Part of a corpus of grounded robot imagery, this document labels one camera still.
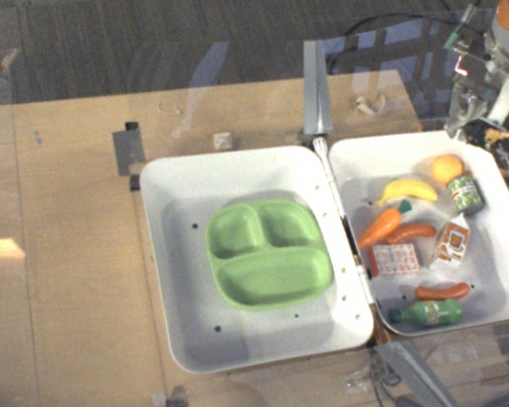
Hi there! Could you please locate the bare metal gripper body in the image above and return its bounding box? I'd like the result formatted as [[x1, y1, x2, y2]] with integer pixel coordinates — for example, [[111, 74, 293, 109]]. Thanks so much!
[[443, 31, 509, 117]]

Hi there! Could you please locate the orange fruit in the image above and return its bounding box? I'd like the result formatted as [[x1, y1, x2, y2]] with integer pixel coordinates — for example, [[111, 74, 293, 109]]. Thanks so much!
[[427, 152, 467, 188]]

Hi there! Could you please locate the green can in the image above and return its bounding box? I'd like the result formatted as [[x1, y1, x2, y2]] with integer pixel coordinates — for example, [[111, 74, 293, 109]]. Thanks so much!
[[445, 172, 486, 218]]

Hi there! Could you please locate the yellow banana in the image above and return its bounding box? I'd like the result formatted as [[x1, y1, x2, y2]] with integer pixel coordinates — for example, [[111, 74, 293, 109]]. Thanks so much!
[[372, 173, 440, 212]]

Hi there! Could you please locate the red-brown sausage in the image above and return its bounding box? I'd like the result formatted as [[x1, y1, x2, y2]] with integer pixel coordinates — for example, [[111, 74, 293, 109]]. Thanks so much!
[[382, 220, 438, 247], [412, 278, 472, 307]]

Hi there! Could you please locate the orange and white carton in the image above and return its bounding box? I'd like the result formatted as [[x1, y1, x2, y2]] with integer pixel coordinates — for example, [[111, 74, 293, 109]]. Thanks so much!
[[422, 213, 476, 274]]

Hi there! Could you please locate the orange carrot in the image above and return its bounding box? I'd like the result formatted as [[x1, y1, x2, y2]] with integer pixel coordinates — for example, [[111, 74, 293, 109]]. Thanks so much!
[[352, 198, 418, 250]]

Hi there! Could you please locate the white plastic tray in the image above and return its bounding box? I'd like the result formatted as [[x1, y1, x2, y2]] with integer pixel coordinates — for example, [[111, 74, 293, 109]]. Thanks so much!
[[325, 113, 509, 345], [136, 130, 380, 380]]

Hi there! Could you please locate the orange and white packet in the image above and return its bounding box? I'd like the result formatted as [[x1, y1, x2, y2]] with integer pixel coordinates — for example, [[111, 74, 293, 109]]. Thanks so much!
[[366, 238, 421, 281]]

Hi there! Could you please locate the green plastic bottle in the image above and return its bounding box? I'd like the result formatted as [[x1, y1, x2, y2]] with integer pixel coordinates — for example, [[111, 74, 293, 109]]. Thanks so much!
[[386, 295, 466, 334]]

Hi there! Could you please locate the green divided plate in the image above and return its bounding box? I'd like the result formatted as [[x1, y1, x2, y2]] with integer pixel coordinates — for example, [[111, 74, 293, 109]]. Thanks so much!
[[201, 190, 338, 319]]

